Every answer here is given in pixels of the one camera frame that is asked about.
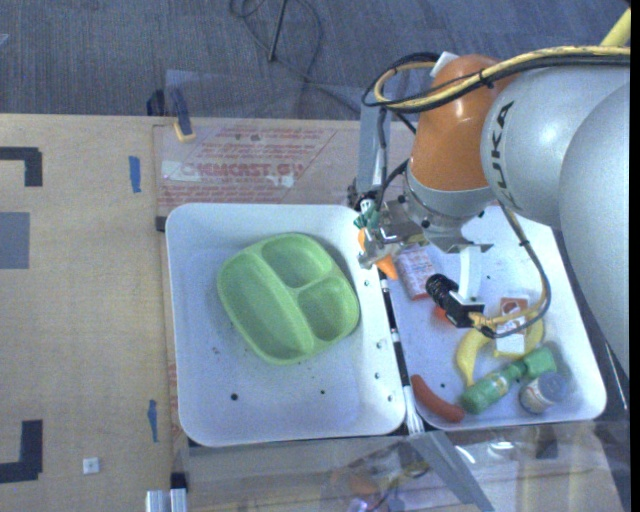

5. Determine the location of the red sausage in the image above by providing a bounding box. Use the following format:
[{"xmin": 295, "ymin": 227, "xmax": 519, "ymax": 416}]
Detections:
[{"xmin": 409, "ymin": 373, "xmax": 466, "ymax": 424}]

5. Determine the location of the black cylinder on white bracket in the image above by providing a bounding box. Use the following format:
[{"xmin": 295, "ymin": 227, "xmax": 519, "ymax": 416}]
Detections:
[{"xmin": 425, "ymin": 247, "xmax": 486, "ymax": 329}]

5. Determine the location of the orange carrot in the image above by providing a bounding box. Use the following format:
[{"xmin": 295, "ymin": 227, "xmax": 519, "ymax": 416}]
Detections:
[{"xmin": 355, "ymin": 227, "xmax": 400, "ymax": 281}]

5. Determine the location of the small can with blue lid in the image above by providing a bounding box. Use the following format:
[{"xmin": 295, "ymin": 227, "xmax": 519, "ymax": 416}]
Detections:
[{"xmin": 518, "ymin": 372, "xmax": 569, "ymax": 415}]

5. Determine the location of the orange and white packet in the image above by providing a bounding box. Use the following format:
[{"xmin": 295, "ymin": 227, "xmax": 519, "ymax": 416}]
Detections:
[{"xmin": 394, "ymin": 247, "xmax": 439, "ymax": 301}]

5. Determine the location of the brown cardboard board red print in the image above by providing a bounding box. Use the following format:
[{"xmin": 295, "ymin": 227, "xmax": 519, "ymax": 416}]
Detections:
[{"xmin": 152, "ymin": 117, "xmax": 419, "ymax": 454}]

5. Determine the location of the orange and white carton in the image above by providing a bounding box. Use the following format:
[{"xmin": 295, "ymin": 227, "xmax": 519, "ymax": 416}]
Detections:
[{"xmin": 492, "ymin": 295, "xmax": 531, "ymax": 357}]

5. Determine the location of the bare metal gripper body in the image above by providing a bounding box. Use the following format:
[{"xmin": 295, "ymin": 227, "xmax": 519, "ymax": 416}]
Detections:
[{"xmin": 370, "ymin": 198, "xmax": 495, "ymax": 255}]

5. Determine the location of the green divided plate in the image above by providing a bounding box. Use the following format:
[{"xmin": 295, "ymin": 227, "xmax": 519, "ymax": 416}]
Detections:
[{"xmin": 216, "ymin": 232, "xmax": 361, "ymax": 366}]

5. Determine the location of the green bottle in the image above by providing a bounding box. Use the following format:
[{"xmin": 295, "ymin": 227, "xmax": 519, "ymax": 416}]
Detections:
[{"xmin": 459, "ymin": 346, "xmax": 558, "ymax": 415}]

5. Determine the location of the yellow banana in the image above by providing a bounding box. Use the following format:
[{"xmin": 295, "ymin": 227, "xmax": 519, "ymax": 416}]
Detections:
[{"xmin": 455, "ymin": 319, "xmax": 546, "ymax": 389}]

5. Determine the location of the white plastic tray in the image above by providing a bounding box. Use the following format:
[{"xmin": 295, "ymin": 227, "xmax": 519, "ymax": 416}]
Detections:
[
  {"xmin": 164, "ymin": 202, "xmax": 407, "ymax": 448},
  {"xmin": 384, "ymin": 204, "xmax": 609, "ymax": 432}
]

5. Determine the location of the thin black and white rod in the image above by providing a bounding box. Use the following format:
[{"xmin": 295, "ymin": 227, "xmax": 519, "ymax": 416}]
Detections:
[{"xmin": 377, "ymin": 269, "xmax": 426, "ymax": 435}]

